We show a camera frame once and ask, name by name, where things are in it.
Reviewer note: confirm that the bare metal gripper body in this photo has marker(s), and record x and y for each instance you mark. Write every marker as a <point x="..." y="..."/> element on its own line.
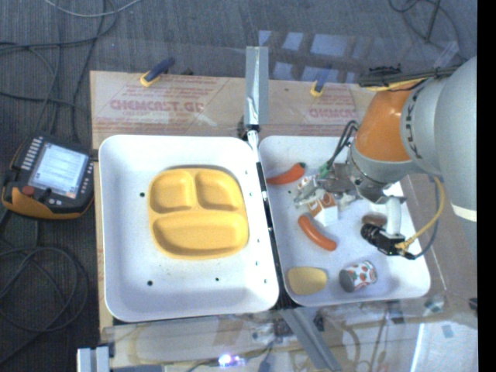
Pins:
<point x="345" y="180"/>

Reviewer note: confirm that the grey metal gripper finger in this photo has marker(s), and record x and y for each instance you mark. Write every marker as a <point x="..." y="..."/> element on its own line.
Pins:
<point x="308" y="187"/>
<point x="346" y="198"/>

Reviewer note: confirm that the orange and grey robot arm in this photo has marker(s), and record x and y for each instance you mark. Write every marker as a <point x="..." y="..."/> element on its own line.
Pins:
<point x="434" y="122"/>

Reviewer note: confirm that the white and orange carton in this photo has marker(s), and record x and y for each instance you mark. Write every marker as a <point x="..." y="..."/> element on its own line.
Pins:
<point x="327" y="211"/>

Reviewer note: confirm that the orange carrot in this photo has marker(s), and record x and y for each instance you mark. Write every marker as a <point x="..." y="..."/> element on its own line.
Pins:
<point x="286" y="176"/>

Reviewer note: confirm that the brown biscuit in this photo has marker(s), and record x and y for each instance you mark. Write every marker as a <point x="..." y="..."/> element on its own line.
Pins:
<point x="374" y="219"/>

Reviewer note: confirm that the orange sausage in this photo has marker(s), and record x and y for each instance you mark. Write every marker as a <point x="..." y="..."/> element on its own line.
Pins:
<point x="315" y="234"/>

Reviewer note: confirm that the white plastic tray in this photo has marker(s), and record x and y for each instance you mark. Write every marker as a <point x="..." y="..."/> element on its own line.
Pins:
<point x="128" y="246"/>
<point x="348" y="254"/>

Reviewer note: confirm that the white can with red print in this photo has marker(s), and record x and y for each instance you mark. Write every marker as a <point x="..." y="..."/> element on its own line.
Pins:
<point x="358" y="276"/>

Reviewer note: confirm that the yellow bread slice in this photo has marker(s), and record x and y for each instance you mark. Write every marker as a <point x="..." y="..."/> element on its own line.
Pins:
<point x="307" y="281"/>

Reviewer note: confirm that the yellow divided plate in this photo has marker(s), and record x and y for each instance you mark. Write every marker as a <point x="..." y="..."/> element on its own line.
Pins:
<point x="197" y="215"/>

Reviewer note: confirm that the brown cardboard board red print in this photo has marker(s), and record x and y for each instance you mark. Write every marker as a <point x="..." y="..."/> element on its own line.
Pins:
<point x="155" y="103"/>

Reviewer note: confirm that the black cylinder on white bracket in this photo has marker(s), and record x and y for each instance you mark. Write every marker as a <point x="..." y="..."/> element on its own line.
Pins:
<point x="381" y="238"/>

